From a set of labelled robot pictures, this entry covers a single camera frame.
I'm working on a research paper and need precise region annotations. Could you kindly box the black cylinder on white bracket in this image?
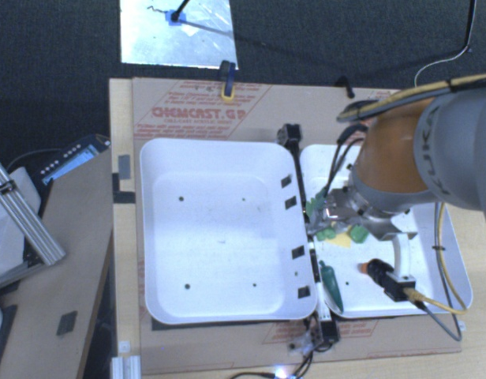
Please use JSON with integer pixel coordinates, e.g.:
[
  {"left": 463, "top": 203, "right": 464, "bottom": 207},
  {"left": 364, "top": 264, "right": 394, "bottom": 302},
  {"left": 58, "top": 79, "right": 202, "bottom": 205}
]
[{"left": 367, "top": 233, "right": 418, "bottom": 303}]

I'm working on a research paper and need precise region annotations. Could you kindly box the yellow toy cheese slice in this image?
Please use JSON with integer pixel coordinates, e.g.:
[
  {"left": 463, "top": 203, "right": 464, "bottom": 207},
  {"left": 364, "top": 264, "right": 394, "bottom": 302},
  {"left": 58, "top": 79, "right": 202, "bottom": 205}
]
[{"left": 330, "top": 231, "right": 353, "bottom": 250}]

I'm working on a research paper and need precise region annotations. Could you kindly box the thin black and white rod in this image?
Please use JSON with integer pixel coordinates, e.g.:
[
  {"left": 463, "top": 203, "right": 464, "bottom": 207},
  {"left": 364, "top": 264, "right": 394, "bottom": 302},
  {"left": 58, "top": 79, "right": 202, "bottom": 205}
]
[{"left": 286, "top": 140, "right": 327, "bottom": 324}]

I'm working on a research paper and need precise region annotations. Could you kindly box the dark green toy pepper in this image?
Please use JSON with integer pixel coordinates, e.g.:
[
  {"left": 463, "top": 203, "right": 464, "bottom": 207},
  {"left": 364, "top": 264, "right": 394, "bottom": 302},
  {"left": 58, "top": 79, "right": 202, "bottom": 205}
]
[{"left": 318, "top": 260, "right": 345, "bottom": 313}]

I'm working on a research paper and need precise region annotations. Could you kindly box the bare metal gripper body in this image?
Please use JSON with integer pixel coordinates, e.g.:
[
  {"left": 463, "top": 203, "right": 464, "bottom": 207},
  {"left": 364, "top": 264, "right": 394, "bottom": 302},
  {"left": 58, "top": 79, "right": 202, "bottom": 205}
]
[{"left": 323, "top": 187, "right": 418, "bottom": 242}]

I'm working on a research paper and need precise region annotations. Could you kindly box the white plastic tray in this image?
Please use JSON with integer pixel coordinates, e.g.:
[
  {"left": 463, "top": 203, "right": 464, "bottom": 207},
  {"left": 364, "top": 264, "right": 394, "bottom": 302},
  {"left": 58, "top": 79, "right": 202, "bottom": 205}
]
[
  {"left": 299, "top": 144, "right": 474, "bottom": 320},
  {"left": 139, "top": 137, "right": 320, "bottom": 325}
]

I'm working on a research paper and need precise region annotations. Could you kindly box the green toy vegetable piece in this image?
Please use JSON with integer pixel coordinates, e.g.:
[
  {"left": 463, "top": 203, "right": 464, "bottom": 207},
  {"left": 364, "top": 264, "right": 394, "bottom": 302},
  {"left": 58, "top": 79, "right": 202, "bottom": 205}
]
[{"left": 346, "top": 224, "right": 369, "bottom": 245}]

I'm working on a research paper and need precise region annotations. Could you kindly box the brown cardboard board, red print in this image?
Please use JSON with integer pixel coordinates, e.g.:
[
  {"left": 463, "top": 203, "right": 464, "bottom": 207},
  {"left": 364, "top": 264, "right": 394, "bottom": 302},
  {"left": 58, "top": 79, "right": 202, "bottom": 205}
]
[{"left": 131, "top": 77, "right": 463, "bottom": 375}]

